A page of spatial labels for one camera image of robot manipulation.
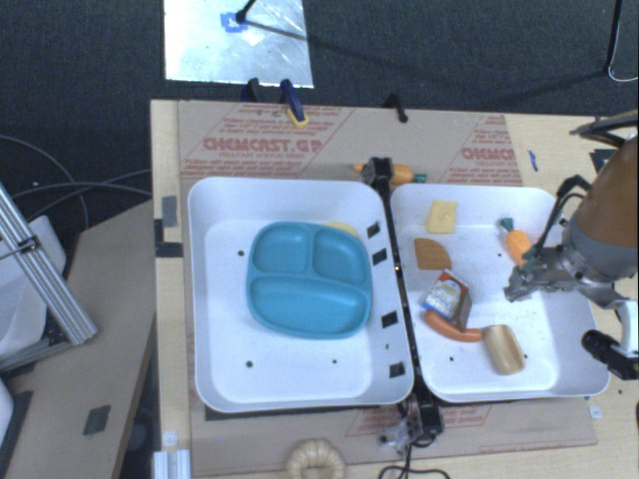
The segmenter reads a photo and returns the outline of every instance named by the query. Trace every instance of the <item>metal sheet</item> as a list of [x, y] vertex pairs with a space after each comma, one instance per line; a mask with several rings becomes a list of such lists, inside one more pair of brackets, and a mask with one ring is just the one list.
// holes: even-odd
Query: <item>metal sheet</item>
[[240, 26], [248, 1], [164, 0], [167, 79], [312, 88], [302, 0], [258, 0]]

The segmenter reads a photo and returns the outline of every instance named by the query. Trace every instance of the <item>brown cookie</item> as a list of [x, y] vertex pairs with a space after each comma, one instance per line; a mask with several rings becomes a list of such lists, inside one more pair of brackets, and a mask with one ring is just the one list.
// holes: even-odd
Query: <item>brown cookie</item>
[[416, 238], [415, 256], [419, 269], [451, 269], [450, 256], [446, 249], [434, 239]]

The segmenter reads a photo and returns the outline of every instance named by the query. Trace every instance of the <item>blue clamp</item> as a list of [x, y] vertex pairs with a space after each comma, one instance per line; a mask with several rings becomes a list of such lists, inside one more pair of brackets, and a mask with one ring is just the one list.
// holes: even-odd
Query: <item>blue clamp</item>
[[530, 157], [530, 165], [532, 165], [532, 170], [535, 172], [539, 172], [539, 169], [537, 168], [537, 157], [530, 149], [528, 150], [528, 156]]
[[309, 118], [304, 113], [304, 107], [298, 91], [291, 83], [291, 80], [286, 78], [280, 82], [280, 89], [282, 90], [282, 101], [286, 101], [289, 104], [287, 109], [287, 115], [293, 121], [296, 128], [304, 128], [309, 123]]

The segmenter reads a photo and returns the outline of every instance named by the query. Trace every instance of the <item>wooden table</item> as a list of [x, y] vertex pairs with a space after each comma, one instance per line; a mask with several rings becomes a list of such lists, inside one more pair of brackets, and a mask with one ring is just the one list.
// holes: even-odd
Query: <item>wooden table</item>
[[[99, 332], [8, 381], [32, 393], [8, 479], [120, 477], [155, 344], [154, 282], [151, 203], [80, 235], [68, 285]], [[87, 430], [92, 413], [103, 427]]]
[[[427, 117], [427, 111], [409, 111], [410, 119]], [[180, 215], [180, 162], [179, 162], [179, 112], [177, 102], [157, 101], [152, 104], [154, 212], [161, 220], [166, 214], [163, 199], [171, 198]], [[367, 114], [375, 119], [375, 113]], [[361, 140], [375, 143], [378, 132], [398, 134], [404, 131], [399, 122], [394, 124], [387, 114], [377, 123], [368, 123], [370, 129]], [[471, 114], [450, 114], [451, 119]], [[554, 117], [506, 115], [505, 124], [515, 152], [517, 166], [524, 186], [541, 188], [554, 194], [561, 182], [574, 174], [594, 179], [595, 171], [589, 154], [600, 146], [569, 137], [569, 131], [590, 121], [583, 117]], [[401, 148], [400, 140], [394, 143], [397, 155], [410, 158], [410, 151]], [[537, 171], [533, 169], [529, 151], [536, 158]], [[179, 243], [183, 240], [180, 218], [164, 228], [164, 241]], [[161, 425], [164, 436], [163, 450], [175, 451], [190, 447], [188, 359], [185, 327], [184, 265], [181, 257], [163, 257], [156, 261], [157, 318], [161, 388]], [[636, 277], [619, 282], [624, 294], [637, 296]], [[599, 328], [613, 336], [620, 335], [620, 326], [614, 314], [595, 308]], [[563, 449], [533, 450], [459, 458], [413, 460], [414, 468], [441, 468], [453, 478], [634, 478], [638, 467], [638, 430], [635, 410], [639, 399], [639, 383], [622, 382], [612, 377], [608, 389], [588, 402], [600, 410], [601, 418], [593, 421], [598, 443], [592, 446]], [[238, 453], [251, 452], [238, 449]], [[347, 477], [375, 477], [382, 468], [380, 463], [351, 465]], [[285, 472], [234, 475], [237, 479], [249, 477], [284, 478]]]

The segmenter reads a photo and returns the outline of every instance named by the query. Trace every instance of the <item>cable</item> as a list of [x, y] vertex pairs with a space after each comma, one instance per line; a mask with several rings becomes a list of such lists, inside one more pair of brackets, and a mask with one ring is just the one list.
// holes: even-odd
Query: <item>cable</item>
[[581, 194], [568, 194], [563, 199], [560, 199], [557, 201], [557, 203], [555, 203], [555, 206], [550, 212], [550, 216], [548, 217], [548, 222], [546, 223], [546, 228], [543, 230], [543, 234], [541, 235], [537, 243], [533, 246], [535, 250], [534, 256], [538, 256], [541, 253], [541, 250], [546, 243], [546, 239], [548, 238], [548, 233], [550, 233], [552, 226], [555, 225], [557, 218], [561, 213], [561, 210], [566, 205], [568, 200], [573, 197], [577, 199], [583, 199], [583, 196]]
[[87, 187], [89, 189], [101, 188], [107, 190], [121, 190], [123, 192], [131, 192], [132, 194], [139, 194], [146, 197], [151, 197], [153, 194], [151, 192], [147, 192], [146, 190], [140, 190], [137, 188], [127, 187], [125, 185], [114, 185], [112, 183], [92, 183], [92, 182], [76, 182], [76, 183], [57, 183], [55, 185], [46, 185], [44, 187], [36, 187], [29, 190], [25, 190], [24, 192], [19, 192], [11, 196], [14, 200], [20, 199], [21, 197], [30, 196], [32, 194], [37, 194], [38, 192], [45, 192], [47, 190], [57, 190], [61, 188], [82, 188]]
[[408, 479], [408, 474], [417, 474], [417, 475], [440, 474], [445, 479], [450, 479], [450, 476], [446, 472], [438, 468], [430, 468], [426, 470], [415, 470], [413, 468], [410, 468], [411, 452], [412, 452], [412, 446], [409, 445], [408, 448], [406, 449], [406, 460], [404, 462], [404, 465], [402, 467], [398, 465], [388, 465], [387, 467], [382, 468], [381, 471], [379, 472], [379, 475], [377, 476], [377, 479], [383, 479], [383, 476], [386, 474], [386, 472], [389, 472], [390, 470], [397, 470], [401, 472], [396, 477], [396, 479]]
[[[129, 178], [135, 178], [137, 176], [143, 176], [145, 174], [150, 174], [150, 173], [151, 173], [150, 169], [145, 169], [143, 171], [133, 172], [131, 174], [125, 174], [124, 176], [118, 176], [117, 178], [111, 178], [109, 180], [103, 181], [102, 183], [116, 183], [118, 181], [123, 181], [123, 180], [127, 180]], [[87, 188], [83, 188], [82, 190], [78, 190], [77, 192], [74, 192], [73, 194], [67, 194], [66, 196], [61, 197], [60, 199], [57, 199], [53, 203], [45, 206], [44, 208], [41, 208], [36, 213], [34, 213], [33, 215], [29, 216], [29, 218], [27, 220], [28, 221], [32, 221], [33, 219], [37, 219], [38, 217], [40, 217], [40, 215], [43, 215], [44, 213], [48, 212], [52, 208], [55, 208], [56, 206], [61, 205], [65, 201], [68, 201], [69, 199], [72, 199], [72, 198], [74, 198], [76, 196], [80, 197], [82, 194], [84, 194], [86, 192], [89, 192], [90, 190], [93, 190], [93, 188], [92, 187], [87, 187]]]
[[617, 42], [619, 40], [619, 24], [617, 24], [617, 28], [615, 30], [615, 42], [614, 45], [612, 47], [612, 56], [610, 57], [610, 64], [608, 64], [607, 70], [608, 70], [608, 78], [610, 78], [610, 80], [612, 80], [613, 82], [617, 82], [620, 84], [624, 84], [624, 83], [628, 83], [628, 82], [636, 82], [637, 78], [639, 77], [634, 77], [634, 78], [616, 78], [615, 75], [612, 72], [612, 65], [615, 62], [615, 55], [617, 54]]
[[[55, 165], [58, 169], [60, 169], [60, 171], [66, 176], [66, 178], [71, 183], [76, 183], [76, 180], [74, 179], [73, 176], [71, 176], [71, 174], [69, 174], [69, 171], [67, 171], [60, 162], [58, 162], [55, 158], [53, 158], [49, 153], [47, 153], [43, 149], [40, 149], [39, 147], [34, 146], [32, 144], [29, 144], [28, 142], [25, 142], [23, 140], [15, 139], [13, 137], [9, 137], [8, 135], [0, 134], [0, 140], [4, 140], [5, 142], [10, 142], [12, 144], [16, 144], [16, 145], [21, 146], [23, 148], [27, 148], [27, 149], [30, 149], [31, 151], [34, 151], [35, 153], [37, 153], [37, 154], [41, 155], [42, 157], [46, 158], [49, 162], [51, 162], [53, 165]], [[84, 200], [84, 197], [82, 197], [82, 195], [80, 195], [79, 197], [80, 197], [80, 204], [82, 205], [82, 211], [84, 213], [85, 228], [87, 229], [89, 227], [89, 210], [87, 209], [87, 203]]]
[[434, 442], [433, 439], [426, 440], [424, 442], [420, 442], [419, 440], [421, 440], [421, 438], [417, 438], [414, 442], [412, 442], [412, 446], [416, 447], [417, 449], [425, 449], [426, 447], [430, 447], [432, 442]]

